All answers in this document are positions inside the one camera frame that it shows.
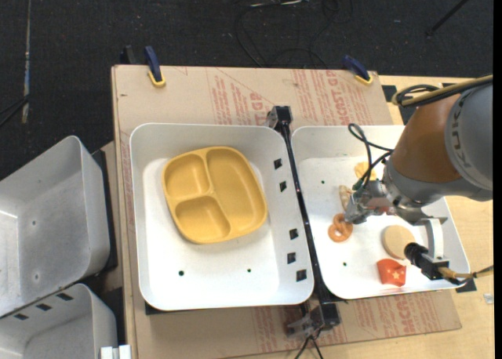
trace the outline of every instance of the yellow bowl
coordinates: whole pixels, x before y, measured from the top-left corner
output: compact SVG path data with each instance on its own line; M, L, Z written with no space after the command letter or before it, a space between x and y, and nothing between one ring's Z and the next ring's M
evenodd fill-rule
M207 147L169 160L162 186L174 223L194 243L241 237L267 218L256 174L246 157L231 147Z

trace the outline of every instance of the orange donut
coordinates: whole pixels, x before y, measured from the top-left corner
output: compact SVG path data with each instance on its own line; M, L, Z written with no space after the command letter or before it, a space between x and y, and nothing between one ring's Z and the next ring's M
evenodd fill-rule
M328 228L328 235L334 242L346 241L354 230L354 224L345 221L345 216L341 212L333 217L333 223Z

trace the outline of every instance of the blue clamp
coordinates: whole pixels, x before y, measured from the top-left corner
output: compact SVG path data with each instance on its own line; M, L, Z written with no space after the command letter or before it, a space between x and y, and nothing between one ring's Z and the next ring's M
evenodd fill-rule
M351 71L354 74L355 78L358 79L361 83L369 85L373 81L373 78L368 73L366 68L355 58L352 58L349 55L344 56L344 58L342 59L342 65L349 71Z
M147 59L148 66L150 70L148 71L148 76L155 87L163 87L166 85L166 80L160 71L160 64L158 63L157 54L155 54L154 49L151 46L144 48L144 56Z

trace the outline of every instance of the cardboard sheet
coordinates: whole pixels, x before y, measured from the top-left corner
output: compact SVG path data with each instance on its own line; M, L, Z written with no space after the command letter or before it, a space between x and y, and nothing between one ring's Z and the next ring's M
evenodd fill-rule
M131 295L126 320L129 343L140 359L211 359L297 350L303 338L285 326L301 317L297 306L264 306L147 314L138 283L129 136L147 122L263 125L274 105L288 105L292 128L303 125L392 123L378 74L363 85L348 71L162 67L164 88L155 88L146 66L112 69L116 135L120 148L129 247ZM338 303L342 324L319 337L320 346L386 339L460 328L450 292L359 299Z

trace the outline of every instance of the black floor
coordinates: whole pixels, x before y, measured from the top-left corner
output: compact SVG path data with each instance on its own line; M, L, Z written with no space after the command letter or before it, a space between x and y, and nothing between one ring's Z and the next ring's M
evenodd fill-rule
M0 179L68 135L90 151L112 141L110 69L125 45L165 65L340 68L349 54L380 74L493 72L493 0L0 0ZM0 123L9 111L2 113Z

